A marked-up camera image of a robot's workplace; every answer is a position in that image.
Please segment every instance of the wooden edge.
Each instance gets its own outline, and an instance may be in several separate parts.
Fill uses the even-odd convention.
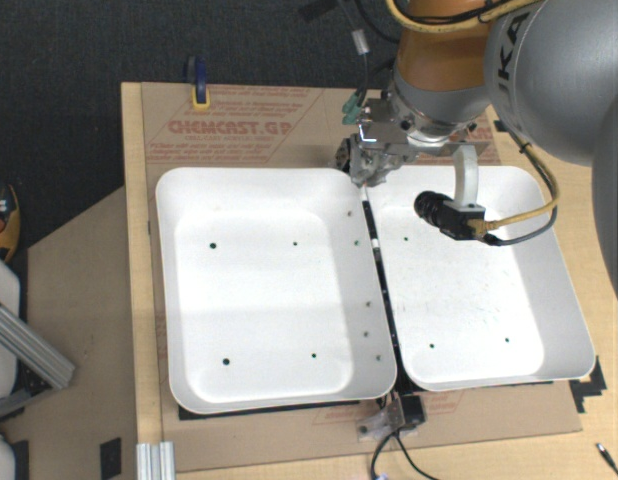
[[[148,229],[142,85],[123,83],[121,89],[136,426],[138,442],[158,443],[162,441],[162,411]]]

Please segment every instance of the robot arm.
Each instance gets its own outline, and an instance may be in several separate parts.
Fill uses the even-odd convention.
[[[367,100],[359,132],[343,141],[339,167],[374,186],[422,152],[458,156],[461,142],[450,137],[462,138],[491,103],[512,135],[593,165],[596,224],[617,293],[618,0],[410,0],[404,14],[388,4],[413,30],[403,32],[389,86]],[[481,8],[488,12],[477,15]],[[503,8],[499,19],[483,18]],[[434,18],[451,16],[458,19]],[[472,165],[456,164],[457,177]],[[479,221],[463,216],[458,199],[457,188],[455,200],[421,200],[416,209],[432,224],[431,208]],[[447,234],[484,238],[461,228]]]

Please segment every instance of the wooden table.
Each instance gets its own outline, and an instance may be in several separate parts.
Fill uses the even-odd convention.
[[[127,217],[132,299],[136,417],[139,442],[163,440],[151,249],[144,156],[142,91],[122,85]],[[490,110],[490,120],[495,115]],[[503,165],[527,170],[522,155],[505,134],[495,133]],[[614,478],[595,448],[603,443],[618,464],[618,302],[598,247],[591,209],[588,168],[541,154],[561,184],[562,202],[555,229],[576,294],[600,358],[607,390],[587,398],[584,430],[576,434],[429,448],[415,453],[417,464],[441,479]],[[265,466],[179,474],[181,480],[356,479],[368,478],[370,457],[347,456]],[[391,480],[417,478],[400,452],[383,453],[378,470]]]

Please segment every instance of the black pen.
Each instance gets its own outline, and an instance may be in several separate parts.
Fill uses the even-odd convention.
[[[611,466],[611,469],[613,469],[618,475],[618,468],[616,467],[616,463],[611,458],[611,455],[609,454],[607,449],[604,446],[602,446],[600,443],[597,443],[596,447],[598,448],[600,455],[602,455],[602,458],[605,459],[605,462],[609,464],[609,466]]]

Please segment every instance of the dark floor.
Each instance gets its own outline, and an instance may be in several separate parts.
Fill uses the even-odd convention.
[[[383,0],[362,2],[398,36]],[[372,65],[395,55],[367,37]],[[362,76],[333,0],[0,0],[0,179],[18,193],[24,246],[123,184],[120,83],[181,81],[192,54],[211,83],[354,87]]]

